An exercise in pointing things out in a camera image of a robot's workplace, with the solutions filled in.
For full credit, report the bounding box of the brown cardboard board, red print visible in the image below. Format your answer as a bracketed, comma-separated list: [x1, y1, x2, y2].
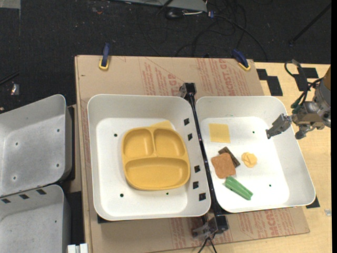
[74, 55, 311, 253]

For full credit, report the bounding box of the yellow round biscuit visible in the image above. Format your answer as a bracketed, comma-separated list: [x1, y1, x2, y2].
[241, 152, 258, 169]

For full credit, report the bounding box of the yellow cheese slice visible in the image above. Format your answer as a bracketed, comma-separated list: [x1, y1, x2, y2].
[209, 123, 232, 144]

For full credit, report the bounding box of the yellow divided plate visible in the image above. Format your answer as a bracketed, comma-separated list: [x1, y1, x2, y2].
[121, 126, 191, 191]

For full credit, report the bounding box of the dark brown chocolate bar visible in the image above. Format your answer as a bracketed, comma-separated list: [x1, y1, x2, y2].
[217, 146, 241, 168]

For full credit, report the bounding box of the thin black rod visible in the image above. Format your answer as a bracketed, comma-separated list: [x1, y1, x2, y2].
[187, 93, 221, 219]

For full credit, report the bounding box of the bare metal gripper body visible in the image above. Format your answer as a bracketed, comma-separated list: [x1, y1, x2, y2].
[291, 101, 332, 130]

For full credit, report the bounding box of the black block with wires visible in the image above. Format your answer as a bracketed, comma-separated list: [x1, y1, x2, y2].
[191, 214, 229, 240]
[180, 82, 197, 99]

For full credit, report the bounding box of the green ridged block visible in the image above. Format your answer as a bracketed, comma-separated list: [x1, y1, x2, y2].
[224, 176, 254, 201]

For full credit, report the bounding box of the orange-brown square cracker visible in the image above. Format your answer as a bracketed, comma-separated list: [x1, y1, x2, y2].
[211, 152, 237, 180]

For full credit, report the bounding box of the white plastic tray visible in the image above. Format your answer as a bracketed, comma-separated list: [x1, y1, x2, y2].
[87, 93, 212, 222]
[0, 184, 72, 253]
[0, 94, 73, 198]
[195, 95, 316, 214]

